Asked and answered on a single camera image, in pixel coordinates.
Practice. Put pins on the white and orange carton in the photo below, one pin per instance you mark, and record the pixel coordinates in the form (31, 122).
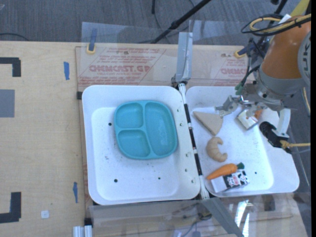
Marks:
(247, 122)

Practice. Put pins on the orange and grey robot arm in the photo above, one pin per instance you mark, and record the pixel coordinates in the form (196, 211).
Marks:
(281, 55)

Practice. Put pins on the white plastic tray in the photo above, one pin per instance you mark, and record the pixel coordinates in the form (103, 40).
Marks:
(247, 152)
(138, 176)

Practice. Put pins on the white cow print carton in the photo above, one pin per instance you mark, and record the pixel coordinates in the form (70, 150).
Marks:
(233, 181)

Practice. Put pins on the brown cardboard board, red print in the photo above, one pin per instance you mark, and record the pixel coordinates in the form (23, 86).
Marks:
(118, 68)

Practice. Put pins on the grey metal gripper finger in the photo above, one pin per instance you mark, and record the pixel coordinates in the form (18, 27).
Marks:
(252, 110)
(228, 106)

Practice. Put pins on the orange carrot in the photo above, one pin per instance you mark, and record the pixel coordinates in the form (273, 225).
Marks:
(222, 171)

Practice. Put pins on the black cylinder on white bracket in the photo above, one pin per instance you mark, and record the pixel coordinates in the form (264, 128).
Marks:
(270, 132)

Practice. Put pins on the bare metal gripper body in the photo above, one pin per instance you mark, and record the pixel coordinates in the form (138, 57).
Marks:
(260, 97)

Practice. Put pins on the blue divided plate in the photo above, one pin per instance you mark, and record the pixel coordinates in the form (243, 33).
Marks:
(145, 130)

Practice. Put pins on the tan triangular bread slice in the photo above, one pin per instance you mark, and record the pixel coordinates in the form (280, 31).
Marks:
(209, 122)

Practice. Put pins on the beige croissant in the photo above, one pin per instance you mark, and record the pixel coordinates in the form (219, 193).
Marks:
(214, 149)

